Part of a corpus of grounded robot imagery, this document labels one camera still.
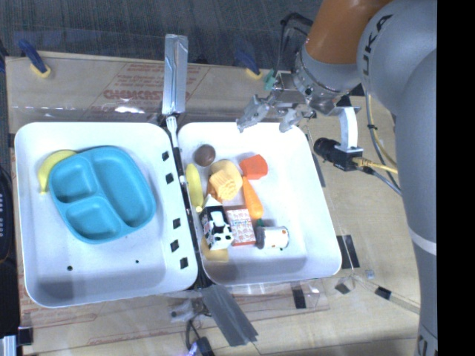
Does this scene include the yellow bread slice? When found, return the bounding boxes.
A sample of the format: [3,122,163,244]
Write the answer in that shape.
[200,235,230,263]

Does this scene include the orange and white packet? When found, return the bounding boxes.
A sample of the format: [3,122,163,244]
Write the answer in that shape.
[224,205,258,248]

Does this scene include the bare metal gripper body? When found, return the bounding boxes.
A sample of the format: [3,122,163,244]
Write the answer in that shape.
[269,70,348,118]

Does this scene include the white plastic tray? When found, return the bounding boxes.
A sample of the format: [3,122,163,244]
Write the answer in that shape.
[177,121,343,287]
[13,121,199,309]

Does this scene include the black and white cow carton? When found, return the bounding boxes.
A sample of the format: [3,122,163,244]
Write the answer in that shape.
[199,194,235,252]

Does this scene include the yellow corn cob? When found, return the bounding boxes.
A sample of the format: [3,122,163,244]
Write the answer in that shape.
[206,159,243,205]

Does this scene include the brown cardboard board, red print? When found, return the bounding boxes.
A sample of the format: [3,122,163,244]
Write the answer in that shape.
[4,50,422,356]

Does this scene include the black cylinder on white bracket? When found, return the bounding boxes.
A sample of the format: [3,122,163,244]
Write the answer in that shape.
[312,105,365,172]

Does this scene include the orange carrot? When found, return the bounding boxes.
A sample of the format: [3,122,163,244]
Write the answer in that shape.
[241,175,266,228]

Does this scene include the blue divided plate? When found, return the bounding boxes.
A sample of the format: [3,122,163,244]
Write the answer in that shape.
[47,145,157,245]

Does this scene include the brown round biscuit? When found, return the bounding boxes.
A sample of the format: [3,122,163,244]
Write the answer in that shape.
[193,143,217,168]

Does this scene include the white can with orange dots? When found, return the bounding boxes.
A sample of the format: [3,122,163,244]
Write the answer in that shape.
[255,225,291,251]

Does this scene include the yellow banana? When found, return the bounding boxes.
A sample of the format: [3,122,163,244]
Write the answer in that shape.
[184,162,206,214]
[37,149,78,195]

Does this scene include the red-orange block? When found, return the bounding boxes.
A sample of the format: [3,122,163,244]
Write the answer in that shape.
[238,154,269,181]

